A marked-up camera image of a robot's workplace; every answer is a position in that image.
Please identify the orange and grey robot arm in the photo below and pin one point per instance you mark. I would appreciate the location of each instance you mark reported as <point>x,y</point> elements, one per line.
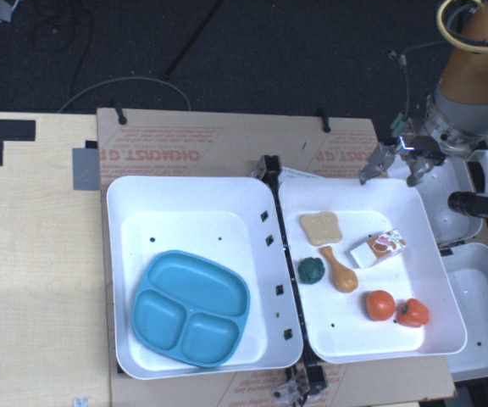
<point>468,70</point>

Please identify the thin black rod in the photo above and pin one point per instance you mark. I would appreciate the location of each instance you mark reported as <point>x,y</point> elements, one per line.
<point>288,261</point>

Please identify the orange bell pepper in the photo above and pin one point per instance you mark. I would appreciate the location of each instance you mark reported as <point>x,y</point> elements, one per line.
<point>413,313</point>

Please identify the white carton with orange print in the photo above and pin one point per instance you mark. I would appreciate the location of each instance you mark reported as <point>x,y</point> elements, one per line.
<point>375,250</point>

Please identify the tan chicken drumstick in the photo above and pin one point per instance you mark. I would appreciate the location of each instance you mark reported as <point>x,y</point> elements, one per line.
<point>343,277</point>

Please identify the beige bread slice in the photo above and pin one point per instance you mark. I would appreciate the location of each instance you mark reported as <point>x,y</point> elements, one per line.
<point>321,228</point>

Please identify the blue divided plate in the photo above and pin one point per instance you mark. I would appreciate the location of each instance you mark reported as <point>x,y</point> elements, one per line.
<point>193,286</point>

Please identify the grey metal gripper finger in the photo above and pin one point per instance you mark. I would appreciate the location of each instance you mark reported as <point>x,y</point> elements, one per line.
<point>377,161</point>
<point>419,173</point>

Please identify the orange tomato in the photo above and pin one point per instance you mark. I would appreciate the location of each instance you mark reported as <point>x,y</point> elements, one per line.
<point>380,305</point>

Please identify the brown cardboard board red print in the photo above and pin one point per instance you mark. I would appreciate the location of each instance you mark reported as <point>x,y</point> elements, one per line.
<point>227,146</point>

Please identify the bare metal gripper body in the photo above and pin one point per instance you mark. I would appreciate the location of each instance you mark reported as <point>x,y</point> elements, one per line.
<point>426,144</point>

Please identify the green broccoli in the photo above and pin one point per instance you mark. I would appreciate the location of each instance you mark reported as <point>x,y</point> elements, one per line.
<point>311,270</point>

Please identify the black cylinder on white bracket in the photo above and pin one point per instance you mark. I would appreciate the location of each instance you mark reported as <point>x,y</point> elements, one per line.
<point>468,204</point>

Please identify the white plastic tray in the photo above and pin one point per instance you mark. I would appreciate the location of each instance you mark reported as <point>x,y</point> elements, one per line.
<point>447,219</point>
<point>470,312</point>
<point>193,197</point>
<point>367,341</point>

